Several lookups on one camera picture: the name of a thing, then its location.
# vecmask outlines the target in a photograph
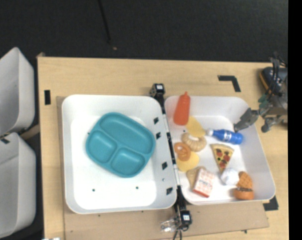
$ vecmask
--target water bottle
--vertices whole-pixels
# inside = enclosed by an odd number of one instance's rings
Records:
[[[241,133],[234,133],[230,130],[213,130],[213,129],[208,129],[206,131],[206,134],[208,136],[214,136],[220,141],[232,143],[232,144],[241,144],[243,140],[243,135]]]

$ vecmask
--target toy pizza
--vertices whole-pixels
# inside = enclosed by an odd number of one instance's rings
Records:
[[[234,149],[224,144],[211,144],[211,148],[216,164],[219,167],[220,172],[222,173],[228,166]]]

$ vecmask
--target toy food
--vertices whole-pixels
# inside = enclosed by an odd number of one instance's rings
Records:
[[[153,155],[155,146],[150,130],[118,112],[104,114],[85,143],[92,161],[123,178],[139,174]]]
[[[220,172],[222,173],[228,166],[234,149],[224,144],[211,144],[211,148],[213,150],[216,164],[219,167]]]
[[[254,199],[254,191],[252,189],[253,182],[249,174],[246,172],[239,172],[239,182],[236,184],[237,188],[233,194],[240,200],[252,200]]]
[[[211,194],[215,175],[208,170],[200,168],[192,191],[208,198]]]
[[[234,186],[239,182],[239,174],[233,168],[226,168],[221,175],[221,180],[225,185]]]
[[[191,150],[187,144],[177,142],[174,144],[174,151],[181,161],[188,161],[191,156]]]
[[[205,130],[202,128],[202,125],[193,116],[189,117],[186,129],[193,137],[199,138],[205,135]]]
[[[188,179],[189,182],[190,182],[191,188],[193,188],[193,186],[194,186],[194,183],[195,183],[195,180],[196,180],[196,177],[197,177],[197,174],[198,174],[200,168],[205,169],[204,166],[198,166],[198,167],[193,168],[193,169],[190,169],[190,170],[188,170],[188,171],[186,172],[186,177],[187,177],[187,179]]]
[[[213,130],[213,129],[208,129],[206,131],[206,134],[208,136],[214,136],[220,141],[232,143],[232,144],[241,144],[243,141],[243,135],[241,133],[234,133],[230,130]]]
[[[187,121],[189,120],[189,113],[190,113],[190,102],[191,102],[191,98],[187,94],[187,92],[185,92],[183,95],[179,97],[173,116],[173,121],[175,124],[181,126],[187,124]]]
[[[204,136],[194,137],[194,139],[192,138],[190,137],[190,134],[188,132],[182,134],[182,142],[187,144],[190,147],[191,151],[198,152],[205,148],[206,139]]]
[[[197,155],[197,153],[192,151],[189,160],[182,161],[179,158],[176,159],[176,165],[181,172],[186,172],[190,169],[195,168],[199,162],[200,162],[200,157]]]

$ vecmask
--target yellow cheese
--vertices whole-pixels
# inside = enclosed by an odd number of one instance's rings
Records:
[[[197,153],[191,152],[190,159],[188,161],[181,161],[179,158],[176,159],[176,165],[181,172],[186,172],[197,167],[200,161],[200,157]]]
[[[189,117],[186,129],[193,137],[202,137],[205,135],[205,130],[202,128],[202,125],[193,116]]]

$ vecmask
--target ketchup bottle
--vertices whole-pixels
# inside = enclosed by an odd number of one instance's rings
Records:
[[[179,97],[175,108],[173,121],[175,124],[184,126],[189,120],[191,97],[185,92]]]
[[[230,130],[212,130],[208,129],[206,134],[209,136],[214,136],[220,141],[232,143],[232,144],[241,144],[243,140],[243,135],[241,133],[234,133]]]

